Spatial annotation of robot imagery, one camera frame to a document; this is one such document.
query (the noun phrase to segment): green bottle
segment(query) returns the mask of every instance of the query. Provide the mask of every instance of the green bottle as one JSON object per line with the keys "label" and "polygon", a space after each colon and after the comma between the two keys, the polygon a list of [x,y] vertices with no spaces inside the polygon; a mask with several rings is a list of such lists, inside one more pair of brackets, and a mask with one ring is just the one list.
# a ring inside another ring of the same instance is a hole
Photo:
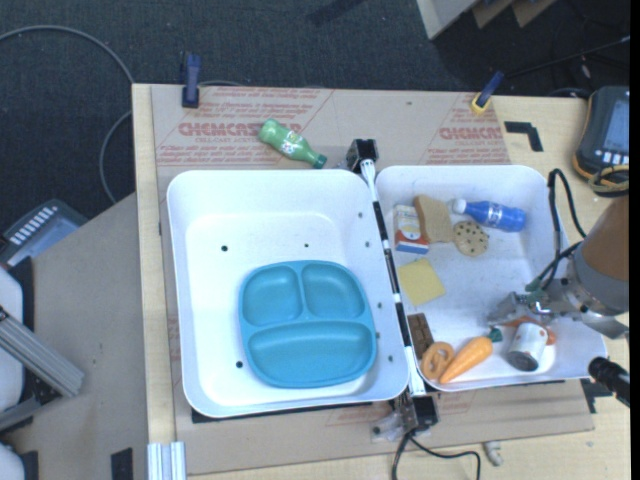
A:
{"label": "green bottle", "polygon": [[304,137],[285,128],[275,119],[267,119],[264,122],[258,133],[258,138],[273,146],[287,158],[310,163],[314,169],[322,169],[327,161],[326,156],[311,149]]}

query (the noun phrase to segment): brown toy bread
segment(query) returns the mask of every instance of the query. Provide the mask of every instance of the brown toy bread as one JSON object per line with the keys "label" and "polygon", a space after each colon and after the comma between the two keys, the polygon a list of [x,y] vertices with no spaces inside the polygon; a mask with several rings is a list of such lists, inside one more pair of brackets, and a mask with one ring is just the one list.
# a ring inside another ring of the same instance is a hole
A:
{"label": "brown toy bread", "polygon": [[420,219],[420,233],[429,243],[452,242],[453,227],[447,205],[426,195],[417,195],[413,206]]}

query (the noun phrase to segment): blue clamp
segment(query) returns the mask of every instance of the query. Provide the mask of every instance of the blue clamp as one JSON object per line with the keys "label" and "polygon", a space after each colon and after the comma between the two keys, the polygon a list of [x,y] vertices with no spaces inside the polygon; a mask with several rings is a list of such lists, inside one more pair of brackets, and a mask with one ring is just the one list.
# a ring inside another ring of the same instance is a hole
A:
{"label": "blue clamp", "polygon": [[484,86],[481,92],[475,95],[473,100],[471,101],[471,110],[477,115],[484,113],[487,109],[487,104],[489,103],[489,98],[498,88],[502,79],[504,78],[504,73],[502,71],[496,71],[489,83]]}
{"label": "blue clamp", "polygon": [[185,86],[182,88],[182,106],[186,108],[198,108],[200,103],[200,89],[198,89],[198,75],[202,62],[199,55],[190,53],[187,62],[183,66],[182,77]]}

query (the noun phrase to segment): white bottle cap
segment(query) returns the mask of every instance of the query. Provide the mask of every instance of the white bottle cap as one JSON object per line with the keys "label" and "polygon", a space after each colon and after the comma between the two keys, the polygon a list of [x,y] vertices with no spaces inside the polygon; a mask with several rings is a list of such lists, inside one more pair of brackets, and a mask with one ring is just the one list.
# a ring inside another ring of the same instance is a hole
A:
{"label": "white bottle cap", "polygon": [[466,207],[467,202],[464,199],[454,199],[451,203],[451,209],[453,210],[453,212],[460,215],[464,213]]}

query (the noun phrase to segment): black connector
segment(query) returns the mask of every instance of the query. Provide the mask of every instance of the black connector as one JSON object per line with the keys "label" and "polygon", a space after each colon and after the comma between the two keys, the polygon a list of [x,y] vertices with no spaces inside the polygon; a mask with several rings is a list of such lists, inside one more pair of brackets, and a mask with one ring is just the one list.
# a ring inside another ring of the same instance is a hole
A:
{"label": "black connector", "polygon": [[619,364],[604,357],[596,357],[589,363],[589,375],[611,390],[616,398],[631,408],[631,379]]}
{"label": "black connector", "polygon": [[375,139],[354,139],[347,151],[347,169],[360,174],[360,162],[362,160],[378,159],[378,147]]}
{"label": "black connector", "polygon": [[416,430],[426,430],[438,423],[438,411],[433,397],[416,397],[413,399],[413,406],[416,410],[416,418],[418,420]]}

